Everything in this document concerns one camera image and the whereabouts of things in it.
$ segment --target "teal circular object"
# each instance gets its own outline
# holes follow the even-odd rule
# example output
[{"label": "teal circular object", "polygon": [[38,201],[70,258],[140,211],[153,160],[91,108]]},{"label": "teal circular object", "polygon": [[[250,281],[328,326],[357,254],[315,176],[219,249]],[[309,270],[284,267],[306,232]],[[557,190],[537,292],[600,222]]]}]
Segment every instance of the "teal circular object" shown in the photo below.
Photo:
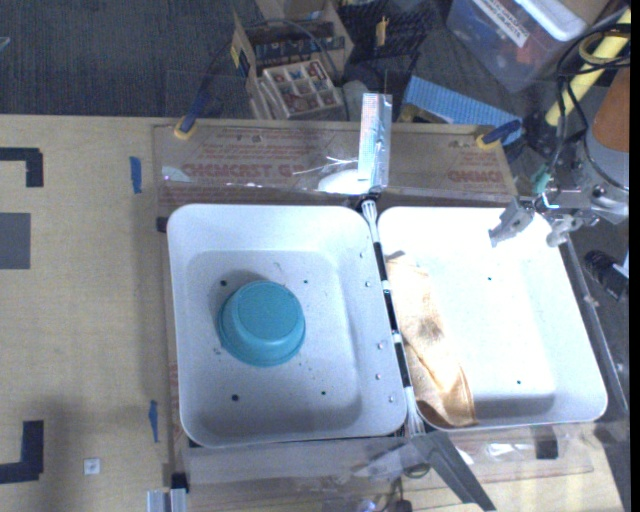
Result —
[{"label": "teal circular object", "polygon": [[253,366],[275,366],[295,356],[304,342],[302,306],[293,293],[272,281],[236,290],[217,317],[222,346]]}]

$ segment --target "brown paper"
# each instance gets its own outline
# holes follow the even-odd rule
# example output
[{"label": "brown paper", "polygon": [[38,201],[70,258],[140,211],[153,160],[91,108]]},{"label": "brown paper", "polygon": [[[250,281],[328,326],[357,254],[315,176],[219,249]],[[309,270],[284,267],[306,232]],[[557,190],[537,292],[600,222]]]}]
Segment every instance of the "brown paper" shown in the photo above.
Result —
[{"label": "brown paper", "polygon": [[405,254],[387,261],[387,273],[420,412],[444,428],[476,424],[473,395],[446,336],[429,274]]}]

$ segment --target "table surface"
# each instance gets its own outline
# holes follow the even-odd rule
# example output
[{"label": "table surface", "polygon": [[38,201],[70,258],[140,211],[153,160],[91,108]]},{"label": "table surface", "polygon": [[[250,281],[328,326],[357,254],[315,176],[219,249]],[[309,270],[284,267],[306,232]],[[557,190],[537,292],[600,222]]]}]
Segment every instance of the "table surface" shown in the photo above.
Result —
[{"label": "table surface", "polygon": [[[0,485],[2,509],[144,510],[174,463],[153,118],[2,116],[0,147],[37,147],[45,185],[0,162],[0,211],[31,214],[31,268],[0,271],[0,463],[20,458],[22,422],[44,420],[37,482]],[[142,164],[134,194],[129,157]],[[158,403],[159,442],[148,419]],[[483,483],[498,510],[618,511],[601,446],[593,471]],[[83,460],[101,459],[98,475]],[[407,490],[414,510],[472,511],[446,488]],[[190,510],[206,511],[193,497]],[[319,505],[251,510],[320,511]]]}]

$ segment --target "black square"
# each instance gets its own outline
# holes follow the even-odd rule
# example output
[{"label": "black square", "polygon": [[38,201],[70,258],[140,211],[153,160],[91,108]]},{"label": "black square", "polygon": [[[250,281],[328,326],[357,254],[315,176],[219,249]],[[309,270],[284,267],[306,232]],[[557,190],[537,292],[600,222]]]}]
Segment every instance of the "black square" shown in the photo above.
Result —
[{"label": "black square", "polygon": [[0,213],[0,270],[31,268],[31,214]]}]

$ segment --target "yellow pole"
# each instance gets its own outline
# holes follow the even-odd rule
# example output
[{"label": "yellow pole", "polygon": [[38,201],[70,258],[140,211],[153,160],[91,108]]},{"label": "yellow pole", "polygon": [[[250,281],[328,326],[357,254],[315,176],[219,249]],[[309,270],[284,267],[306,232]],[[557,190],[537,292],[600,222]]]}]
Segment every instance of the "yellow pole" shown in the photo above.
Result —
[{"label": "yellow pole", "polygon": [[[631,9],[627,9],[620,19],[618,23],[631,23]],[[602,42],[598,45],[598,47],[594,50],[593,56],[600,57],[603,59],[610,59],[618,55],[625,47],[629,40],[624,37],[617,36],[607,36],[602,39]],[[585,64],[582,66],[582,70],[589,69],[591,66],[589,64]],[[592,73],[585,73],[584,75],[577,75],[571,80],[571,88],[574,91],[576,99],[580,101],[587,91],[591,88],[593,84],[596,83],[600,75],[604,73],[604,69],[600,69],[598,71],[593,71]],[[566,115],[573,110],[573,102],[569,97],[569,93],[564,91],[562,98],[564,100],[564,104],[566,105]],[[545,116],[545,121],[549,126],[558,126],[558,120],[560,119],[560,106],[558,102],[556,102],[547,112]]]}]

